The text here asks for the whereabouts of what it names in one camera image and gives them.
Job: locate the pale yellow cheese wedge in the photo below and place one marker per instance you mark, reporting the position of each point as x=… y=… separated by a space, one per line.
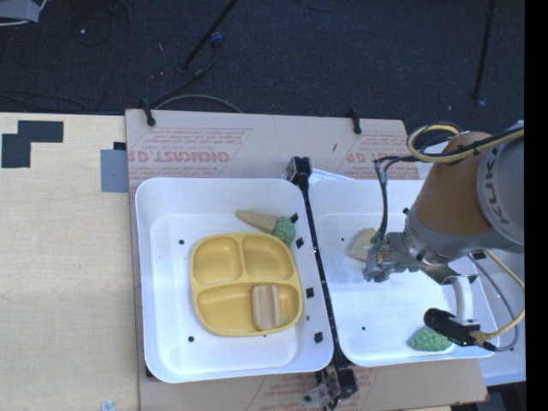
x=359 y=246

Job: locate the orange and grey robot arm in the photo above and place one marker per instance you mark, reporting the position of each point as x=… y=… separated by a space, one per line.
x=454 y=195

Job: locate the green grapes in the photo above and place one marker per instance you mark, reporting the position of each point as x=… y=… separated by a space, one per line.
x=428 y=341

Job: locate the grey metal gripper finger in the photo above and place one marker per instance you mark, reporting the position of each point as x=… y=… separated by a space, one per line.
x=384 y=274
x=370 y=270

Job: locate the white plastic tray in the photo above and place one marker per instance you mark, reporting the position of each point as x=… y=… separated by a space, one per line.
x=171 y=298
x=385 y=311

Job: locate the thin black and white rod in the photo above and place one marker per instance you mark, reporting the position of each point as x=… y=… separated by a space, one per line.
x=321 y=268

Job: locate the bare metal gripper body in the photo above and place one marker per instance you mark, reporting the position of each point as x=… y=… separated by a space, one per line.
x=400 y=255

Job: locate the yellow divided plate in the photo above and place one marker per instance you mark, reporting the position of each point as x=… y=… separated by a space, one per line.
x=222 y=306

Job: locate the brown cardboard board red print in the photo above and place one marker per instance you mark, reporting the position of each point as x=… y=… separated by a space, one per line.
x=274 y=148

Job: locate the green ice cream cone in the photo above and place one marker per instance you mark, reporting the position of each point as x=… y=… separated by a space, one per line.
x=261 y=222

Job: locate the tan bread slice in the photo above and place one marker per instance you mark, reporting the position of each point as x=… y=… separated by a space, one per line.
x=266 y=307

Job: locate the black cylinder on white bracket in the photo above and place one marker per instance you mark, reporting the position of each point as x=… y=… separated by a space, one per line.
x=445 y=323

